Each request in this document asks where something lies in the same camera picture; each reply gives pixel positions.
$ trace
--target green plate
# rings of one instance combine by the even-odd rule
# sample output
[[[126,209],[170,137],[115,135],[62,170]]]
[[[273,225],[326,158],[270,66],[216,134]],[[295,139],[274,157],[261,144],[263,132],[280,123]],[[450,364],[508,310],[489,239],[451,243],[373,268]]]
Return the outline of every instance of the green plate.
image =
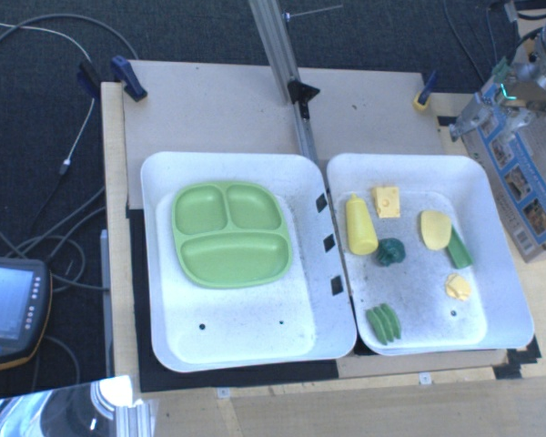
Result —
[[[291,265],[278,200],[254,183],[214,181],[181,189],[172,203],[172,230],[182,269],[204,287],[269,283]]]

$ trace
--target black floor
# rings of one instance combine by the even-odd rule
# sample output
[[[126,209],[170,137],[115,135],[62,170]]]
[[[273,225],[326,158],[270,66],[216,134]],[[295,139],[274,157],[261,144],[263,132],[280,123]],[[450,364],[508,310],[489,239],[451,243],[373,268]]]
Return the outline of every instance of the black floor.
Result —
[[[514,1],[522,12],[546,8],[546,0]],[[290,21],[288,31],[300,66],[425,75],[437,69],[439,92],[474,92],[516,41],[501,0],[280,3],[293,15],[340,5]],[[247,0],[0,0],[2,23],[58,15],[40,26],[73,37],[91,55],[100,77],[113,80],[110,59],[135,55],[108,29],[68,14],[95,18],[114,28],[142,59],[268,63]],[[76,82],[77,67],[84,59],[72,42],[44,32],[15,31],[0,41],[0,229],[16,247],[43,235],[104,184],[98,106],[76,145],[70,169],[62,178],[59,175],[89,108],[90,97]],[[57,231],[66,234],[95,211],[73,234],[75,243],[65,245],[51,261],[55,273],[74,278],[81,270],[80,248],[86,261],[80,282],[100,285],[104,205],[99,196]],[[48,239],[27,256],[44,259],[57,242]],[[0,256],[8,252],[0,238]],[[80,381],[106,374],[102,319],[100,292],[69,288],[55,294],[47,335],[63,341],[76,355]],[[74,362],[54,340],[43,342],[39,359],[0,372],[0,396],[75,382]]]

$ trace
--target yellow cheese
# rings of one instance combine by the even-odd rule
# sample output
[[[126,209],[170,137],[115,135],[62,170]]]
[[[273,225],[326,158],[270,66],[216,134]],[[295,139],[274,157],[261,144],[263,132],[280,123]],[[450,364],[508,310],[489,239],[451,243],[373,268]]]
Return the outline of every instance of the yellow cheese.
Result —
[[[445,292],[456,300],[464,301],[471,295],[471,285],[458,273],[452,273],[445,282]]]
[[[374,207],[381,219],[400,217],[399,189],[396,186],[382,186],[372,189]]]

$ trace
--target white tray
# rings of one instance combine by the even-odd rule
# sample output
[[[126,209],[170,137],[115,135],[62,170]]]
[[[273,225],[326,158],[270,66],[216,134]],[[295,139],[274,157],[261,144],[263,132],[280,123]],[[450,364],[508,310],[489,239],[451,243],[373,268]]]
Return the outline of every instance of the white tray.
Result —
[[[483,168],[459,156],[342,154],[330,160],[328,181],[359,334],[373,351],[399,355],[432,351],[520,348],[533,322]],[[371,197],[377,186],[397,186],[400,218],[378,218]],[[366,201],[379,239],[400,239],[401,263],[380,265],[376,253],[348,250],[345,205],[351,193]],[[446,250],[432,251],[420,236],[419,215],[440,210],[468,248],[474,263],[455,269]],[[445,280],[459,273],[472,287],[466,301],[445,294]],[[383,345],[366,310],[388,303],[402,337]]]
[[[356,340],[338,246],[319,169],[296,155],[159,152],[141,169],[151,334],[167,368],[205,371],[275,362],[336,359]],[[185,186],[215,180],[257,183],[273,193],[288,223],[293,262],[277,281],[243,289],[203,288],[177,259],[171,203]],[[334,294],[332,279],[343,291]]]

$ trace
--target mustard bottle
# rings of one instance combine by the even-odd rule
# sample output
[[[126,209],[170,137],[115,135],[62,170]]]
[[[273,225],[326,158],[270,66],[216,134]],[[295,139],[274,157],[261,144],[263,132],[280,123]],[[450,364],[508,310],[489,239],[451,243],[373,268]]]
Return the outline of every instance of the mustard bottle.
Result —
[[[379,246],[376,231],[364,199],[352,193],[346,202],[346,229],[349,250],[359,256],[374,252]]]

